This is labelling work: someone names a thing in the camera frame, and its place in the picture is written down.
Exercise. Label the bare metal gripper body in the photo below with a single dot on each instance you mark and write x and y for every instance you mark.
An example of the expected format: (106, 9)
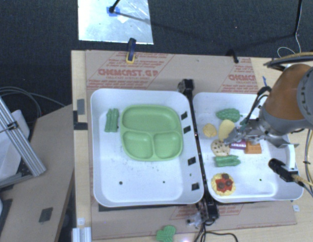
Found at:
(255, 130)

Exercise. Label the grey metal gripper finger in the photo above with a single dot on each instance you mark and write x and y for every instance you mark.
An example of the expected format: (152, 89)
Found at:
(231, 137)
(254, 142)

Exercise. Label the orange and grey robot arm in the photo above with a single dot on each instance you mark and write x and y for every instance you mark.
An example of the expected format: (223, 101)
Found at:
(285, 97)

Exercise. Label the orange toy block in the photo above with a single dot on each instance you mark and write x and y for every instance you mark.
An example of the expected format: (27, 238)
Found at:
(253, 149)

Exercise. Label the purple toy packet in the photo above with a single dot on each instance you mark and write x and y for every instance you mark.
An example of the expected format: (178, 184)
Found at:
(238, 145)

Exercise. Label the brown chocolate chip biscuit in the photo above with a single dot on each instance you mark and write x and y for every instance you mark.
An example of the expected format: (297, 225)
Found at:
(219, 148)

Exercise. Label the small yellow toy corn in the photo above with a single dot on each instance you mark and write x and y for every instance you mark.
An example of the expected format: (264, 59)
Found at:
(209, 130)

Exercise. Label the green bumpy toy vegetable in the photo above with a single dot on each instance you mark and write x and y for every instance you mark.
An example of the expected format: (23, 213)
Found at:
(228, 114)

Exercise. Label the thin black rod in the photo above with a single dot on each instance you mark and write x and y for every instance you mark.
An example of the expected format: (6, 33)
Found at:
(198, 145)

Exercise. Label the white plastic tray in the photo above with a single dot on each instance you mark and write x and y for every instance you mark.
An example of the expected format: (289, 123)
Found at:
(252, 180)
(146, 180)

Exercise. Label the yellow and red toy pizza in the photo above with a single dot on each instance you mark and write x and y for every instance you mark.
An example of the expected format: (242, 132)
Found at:
(223, 184)

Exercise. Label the green divided plate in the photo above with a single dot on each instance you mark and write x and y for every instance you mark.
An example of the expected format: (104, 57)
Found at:
(146, 125)

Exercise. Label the brown cardboard board red print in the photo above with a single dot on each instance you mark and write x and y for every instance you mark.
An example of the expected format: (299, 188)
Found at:
(156, 72)

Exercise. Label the green toy broccoli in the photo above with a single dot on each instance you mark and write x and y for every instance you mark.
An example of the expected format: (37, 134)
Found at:
(166, 233)

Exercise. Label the black cylinder on white bracket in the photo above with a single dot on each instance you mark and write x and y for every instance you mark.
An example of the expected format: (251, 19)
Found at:
(281, 169)

